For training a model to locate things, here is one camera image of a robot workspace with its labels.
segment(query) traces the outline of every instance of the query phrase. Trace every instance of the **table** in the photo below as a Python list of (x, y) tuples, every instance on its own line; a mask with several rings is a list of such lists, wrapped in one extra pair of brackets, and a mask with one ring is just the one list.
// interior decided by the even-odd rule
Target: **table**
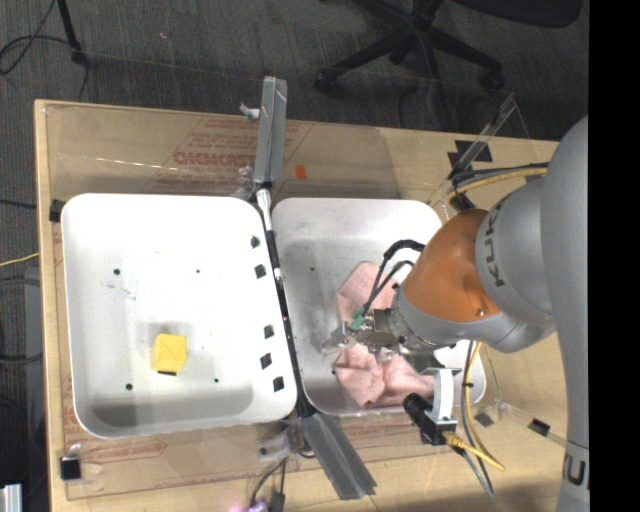
[[(86, 432), (74, 423), (69, 406), (61, 238), (59, 224), (50, 220), (50, 205), (88, 191), (190, 194), (233, 187), (236, 176), (229, 169), (251, 163), (257, 125), (240, 116), (49, 100), (35, 102), (34, 120), (51, 510), (209, 512), (246, 507), (256, 471), (264, 469), (255, 458), (252, 440), (268, 433), (268, 426), (237, 429), (237, 436), (231, 438), (228, 431), (221, 434), (212, 429), (195, 433), (195, 439), (187, 441), (169, 435), (146, 444), (105, 447), (102, 440), (87, 441)], [(276, 189), (276, 198), (308, 192), (313, 183), (332, 183), (332, 190), (340, 194), (353, 191), (350, 184), (358, 181), (355, 188), (361, 193), (391, 191), (424, 200), (450, 169), (449, 153), (456, 151), (456, 140), (474, 139), (294, 120), (287, 121), (286, 136), (286, 180)], [(555, 142), (494, 137), (489, 144), (493, 161), (483, 165), (548, 161), (556, 146)], [(212, 179), (211, 171), (225, 179)], [(469, 196), (489, 208), (522, 183), (498, 183)], [(344, 426), (378, 484), (376, 496), (337, 501), (319, 465), (301, 459), (291, 465), (285, 480), (285, 510), (400, 511), (445, 506), (451, 511), (470, 506), (475, 511), (555, 510), (564, 449), (526, 424), (535, 417), (550, 425), (553, 433), (565, 432), (566, 395), (557, 338), (551, 336), (511, 355), (486, 349), (483, 358), (490, 361), (493, 396), (505, 406), (500, 421), (481, 430), (485, 445), (507, 466), (504, 473), (489, 469), (496, 489), (493, 499), (448, 448), (420, 446), (417, 431), (405, 424), (356, 419), (345, 421)], [(84, 482), (64, 482), (59, 459), (78, 440), (89, 454), (82, 466)], [(223, 471), (220, 461), (202, 457), (224, 449), (230, 451), (220, 460), (231, 469)], [(234, 466), (238, 461), (232, 458), (238, 449), (249, 454), (247, 467)], [(216, 471), (225, 479), (216, 481)], [(278, 483), (277, 476), (272, 480)]]

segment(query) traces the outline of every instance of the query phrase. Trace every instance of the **yellow sponge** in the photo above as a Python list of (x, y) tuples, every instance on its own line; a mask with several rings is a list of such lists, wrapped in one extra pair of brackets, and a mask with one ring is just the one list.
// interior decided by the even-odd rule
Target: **yellow sponge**
[(151, 351), (151, 368), (162, 373), (178, 373), (187, 362), (187, 337), (158, 334)]

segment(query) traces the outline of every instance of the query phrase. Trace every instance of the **pink cloth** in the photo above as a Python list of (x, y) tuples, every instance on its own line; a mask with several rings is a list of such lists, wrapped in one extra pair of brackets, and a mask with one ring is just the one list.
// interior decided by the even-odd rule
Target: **pink cloth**
[[(369, 298), (371, 287), (378, 273), (373, 263), (361, 263), (351, 273), (338, 292), (338, 308), (345, 322)], [(395, 281), (387, 286), (373, 301), (372, 309), (391, 307)], [(410, 393), (428, 398), (433, 395), (433, 378), (418, 374), (400, 355), (393, 354), (389, 362), (380, 364), (367, 347), (357, 344), (343, 350), (335, 362), (338, 381), (351, 398), (362, 408), (391, 407), (401, 405)]]

